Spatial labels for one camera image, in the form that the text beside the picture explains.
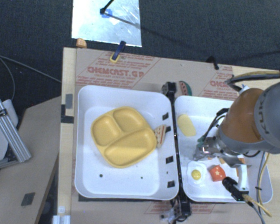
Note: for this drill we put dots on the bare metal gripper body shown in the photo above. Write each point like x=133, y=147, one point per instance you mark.
x=220, y=148

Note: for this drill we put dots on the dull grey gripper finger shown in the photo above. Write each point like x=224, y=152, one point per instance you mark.
x=199, y=155

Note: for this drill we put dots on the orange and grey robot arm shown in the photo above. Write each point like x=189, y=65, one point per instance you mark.
x=269, y=113

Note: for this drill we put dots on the toy fried egg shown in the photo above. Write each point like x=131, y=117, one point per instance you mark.
x=196, y=174

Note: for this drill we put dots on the red cube with yellow star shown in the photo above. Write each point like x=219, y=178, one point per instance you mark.
x=217, y=173

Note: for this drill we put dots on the thin black rod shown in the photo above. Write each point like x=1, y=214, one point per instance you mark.
x=176, y=140

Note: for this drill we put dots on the pale yellow oval toy food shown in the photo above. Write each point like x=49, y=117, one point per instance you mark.
x=186, y=125

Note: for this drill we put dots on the toy pizza slice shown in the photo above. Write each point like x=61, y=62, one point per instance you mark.
x=160, y=134

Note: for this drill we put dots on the white plastic tray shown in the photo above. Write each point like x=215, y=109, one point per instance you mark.
x=116, y=181
x=202, y=106

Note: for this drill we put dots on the toy watermelon slice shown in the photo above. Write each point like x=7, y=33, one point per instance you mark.
x=186, y=87

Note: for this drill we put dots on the yellow divided plate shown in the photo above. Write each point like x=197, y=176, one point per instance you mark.
x=124, y=136

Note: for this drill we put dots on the brown cardboard board red print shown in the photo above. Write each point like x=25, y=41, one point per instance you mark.
x=123, y=72

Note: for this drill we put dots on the orange toy waffle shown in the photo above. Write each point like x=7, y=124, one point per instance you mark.
x=81, y=43

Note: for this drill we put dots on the black cylinder on white bracket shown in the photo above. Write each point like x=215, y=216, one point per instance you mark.
x=231, y=186

